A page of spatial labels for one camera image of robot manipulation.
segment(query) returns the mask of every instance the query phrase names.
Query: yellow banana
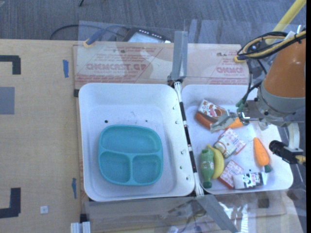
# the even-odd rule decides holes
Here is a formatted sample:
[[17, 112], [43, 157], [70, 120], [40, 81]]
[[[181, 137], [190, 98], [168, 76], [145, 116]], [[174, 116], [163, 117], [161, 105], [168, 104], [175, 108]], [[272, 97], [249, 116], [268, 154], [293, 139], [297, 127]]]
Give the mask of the yellow banana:
[[214, 152], [214, 174], [212, 179], [217, 179], [225, 168], [224, 156], [220, 150], [213, 148], [210, 144], [207, 144], [207, 148]]

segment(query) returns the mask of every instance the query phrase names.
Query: clear plastic sheet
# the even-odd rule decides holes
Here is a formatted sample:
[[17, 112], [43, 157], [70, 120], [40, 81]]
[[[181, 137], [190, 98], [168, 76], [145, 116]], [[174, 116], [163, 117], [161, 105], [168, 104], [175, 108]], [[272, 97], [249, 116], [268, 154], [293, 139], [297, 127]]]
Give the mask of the clear plastic sheet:
[[[281, 25], [284, 32], [296, 32], [299, 25], [286, 24]], [[273, 31], [274, 23], [251, 23], [247, 21], [222, 21], [222, 20], [185, 20], [184, 31], [188, 32], [188, 42], [196, 44], [226, 44], [237, 45], [238, 51], [251, 40], [264, 33]], [[261, 60], [264, 67], [269, 67], [275, 57], [275, 54]], [[262, 80], [264, 77], [262, 69], [255, 60], [247, 61], [248, 67], [253, 73], [254, 83]]]
[[[306, 219], [303, 190], [216, 196], [239, 233], [302, 233], [298, 217]], [[92, 233], [229, 233], [221, 229], [197, 198], [167, 198], [115, 203], [86, 202]]]
[[75, 83], [167, 83], [174, 33], [171, 29], [81, 21]]

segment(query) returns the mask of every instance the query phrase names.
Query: blue divided plate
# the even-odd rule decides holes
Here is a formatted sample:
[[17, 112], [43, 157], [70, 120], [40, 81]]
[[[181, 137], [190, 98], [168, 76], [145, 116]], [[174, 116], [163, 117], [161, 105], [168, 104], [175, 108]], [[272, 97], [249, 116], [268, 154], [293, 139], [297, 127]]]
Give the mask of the blue divided plate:
[[110, 125], [99, 137], [98, 163], [102, 176], [114, 184], [153, 184], [163, 170], [161, 139], [146, 127]]

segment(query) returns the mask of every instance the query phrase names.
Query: toy carrot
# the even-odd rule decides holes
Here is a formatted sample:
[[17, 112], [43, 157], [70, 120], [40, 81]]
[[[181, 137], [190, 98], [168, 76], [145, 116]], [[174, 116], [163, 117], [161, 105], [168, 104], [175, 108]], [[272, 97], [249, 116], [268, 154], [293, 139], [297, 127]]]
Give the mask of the toy carrot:
[[255, 156], [259, 165], [264, 166], [264, 171], [266, 173], [270, 172], [271, 168], [268, 166], [270, 159], [266, 148], [263, 146], [263, 144], [257, 137], [254, 137], [253, 142], [254, 142]]
[[234, 129], [234, 128], [238, 128], [238, 127], [242, 127], [242, 126], [243, 126], [242, 122], [241, 122], [240, 119], [237, 117], [237, 118], [234, 119], [234, 121], [233, 121], [228, 127], [226, 127], [225, 129], [227, 129], [227, 128], [232, 128], [232, 129]]

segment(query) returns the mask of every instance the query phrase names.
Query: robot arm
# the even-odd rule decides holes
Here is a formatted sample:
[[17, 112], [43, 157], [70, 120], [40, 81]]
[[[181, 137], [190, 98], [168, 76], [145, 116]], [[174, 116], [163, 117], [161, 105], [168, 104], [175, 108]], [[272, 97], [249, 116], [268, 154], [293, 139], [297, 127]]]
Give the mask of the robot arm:
[[[247, 94], [237, 104], [240, 121], [248, 124], [251, 120], [258, 120], [262, 130], [269, 124], [279, 127], [288, 127], [289, 145], [277, 141], [271, 142], [270, 150], [280, 156], [290, 164], [304, 164], [305, 156], [303, 150], [299, 149], [299, 128], [296, 121], [292, 120], [292, 115], [297, 110], [304, 108], [306, 103], [306, 31], [294, 34], [291, 44], [281, 50], [274, 50], [276, 56], [262, 82], [253, 86], [257, 88], [257, 97], [254, 100], [246, 100]], [[247, 58], [259, 59], [267, 55], [260, 55], [267, 52], [271, 46], [262, 51], [251, 52], [248, 48], [254, 44], [254, 40], [242, 48], [242, 53], [238, 53], [235, 60], [241, 61]]]

